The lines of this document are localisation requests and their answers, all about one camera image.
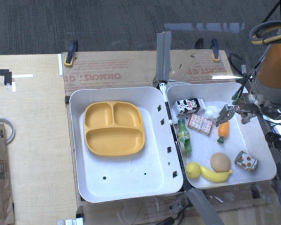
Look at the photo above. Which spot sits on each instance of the orange carrot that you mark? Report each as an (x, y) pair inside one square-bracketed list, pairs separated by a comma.
[(223, 130)]

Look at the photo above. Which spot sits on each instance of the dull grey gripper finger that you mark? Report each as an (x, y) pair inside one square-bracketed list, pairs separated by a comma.
[(221, 118), (227, 109)]

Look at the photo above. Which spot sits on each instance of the brown paper bag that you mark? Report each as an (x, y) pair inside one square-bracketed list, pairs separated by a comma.
[(1, 178)]

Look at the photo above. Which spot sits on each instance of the black cylinder on white bracket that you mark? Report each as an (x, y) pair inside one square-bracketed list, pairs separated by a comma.
[(276, 141)]

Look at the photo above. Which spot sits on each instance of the tan round bread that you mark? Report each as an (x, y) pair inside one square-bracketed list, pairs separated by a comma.
[(220, 162)]

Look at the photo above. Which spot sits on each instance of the cow print milk carton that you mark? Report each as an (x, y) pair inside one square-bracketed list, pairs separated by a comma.
[(188, 106)]

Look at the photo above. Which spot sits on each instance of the green plastic bottle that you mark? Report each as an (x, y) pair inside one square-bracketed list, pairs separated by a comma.
[(184, 136)]

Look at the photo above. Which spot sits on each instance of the yellow divided plate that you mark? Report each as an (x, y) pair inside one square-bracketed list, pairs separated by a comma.
[(113, 139)]

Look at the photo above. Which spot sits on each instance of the orange and white packet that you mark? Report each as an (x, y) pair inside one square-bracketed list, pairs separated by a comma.
[(200, 125)]

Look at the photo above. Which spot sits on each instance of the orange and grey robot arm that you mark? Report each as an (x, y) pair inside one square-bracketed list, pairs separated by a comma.
[(270, 67)]

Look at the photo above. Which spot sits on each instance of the brown cardboard board red print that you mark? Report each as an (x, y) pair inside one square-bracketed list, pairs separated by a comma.
[(119, 70)]

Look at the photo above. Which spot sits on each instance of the yellow banana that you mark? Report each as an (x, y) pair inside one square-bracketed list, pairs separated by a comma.
[(214, 176)]

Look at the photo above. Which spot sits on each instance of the white crumpled wrapper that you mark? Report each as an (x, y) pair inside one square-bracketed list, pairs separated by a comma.
[(212, 111)]

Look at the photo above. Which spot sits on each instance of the white carton orange fruit print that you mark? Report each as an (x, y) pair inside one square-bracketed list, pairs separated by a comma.
[(246, 161)]

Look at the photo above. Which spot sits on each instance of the white plastic tray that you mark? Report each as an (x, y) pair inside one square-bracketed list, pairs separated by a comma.
[(240, 139), (124, 171)]

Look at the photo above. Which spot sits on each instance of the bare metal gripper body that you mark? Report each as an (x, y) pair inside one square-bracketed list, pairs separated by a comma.
[(248, 108)]

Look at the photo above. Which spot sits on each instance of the yellow lemon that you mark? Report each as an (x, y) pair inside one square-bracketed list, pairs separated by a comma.
[(193, 170)]

